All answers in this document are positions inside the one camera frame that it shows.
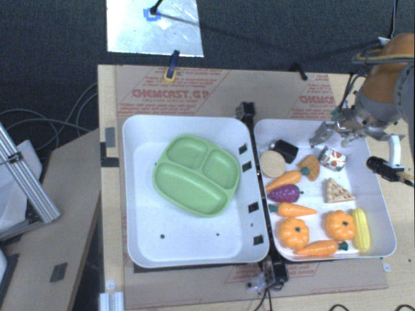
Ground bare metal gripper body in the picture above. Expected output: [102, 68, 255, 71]
[336, 107, 389, 139]

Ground small printed can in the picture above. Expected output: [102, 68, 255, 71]
[317, 145, 347, 172]

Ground orange waffle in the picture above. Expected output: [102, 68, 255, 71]
[298, 154, 321, 182]

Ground small black container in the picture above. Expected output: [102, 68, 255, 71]
[268, 139, 300, 165]

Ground tan pie slice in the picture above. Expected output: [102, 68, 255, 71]
[324, 177, 357, 204]

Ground orange carrot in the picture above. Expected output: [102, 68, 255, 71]
[294, 239, 349, 257]
[268, 202, 318, 218]
[265, 167, 311, 193]

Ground round tan biscuit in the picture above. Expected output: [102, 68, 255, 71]
[259, 150, 287, 179]

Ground white plastic tray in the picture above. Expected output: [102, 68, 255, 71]
[122, 114, 271, 269]
[254, 118, 397, 263]

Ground purple grapes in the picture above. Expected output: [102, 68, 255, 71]
[267, 184, 304, 204]

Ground thin black rod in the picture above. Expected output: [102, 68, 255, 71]
[244, 115, 277, 266]

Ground orange pumpkin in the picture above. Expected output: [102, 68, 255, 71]
[324, 209, 357, 242]
[278, 216, 311, 251]

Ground yellow corn cob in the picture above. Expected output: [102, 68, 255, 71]
[351, 208, 371, 252]

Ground green divided plate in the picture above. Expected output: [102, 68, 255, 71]
[151, 133, 242, 218]

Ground brown cardboard board red print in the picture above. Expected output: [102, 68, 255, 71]
[115, 65, 389, 309]

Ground black cylinder on white bracket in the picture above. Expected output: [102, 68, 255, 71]
[366, 133, 406, 182]

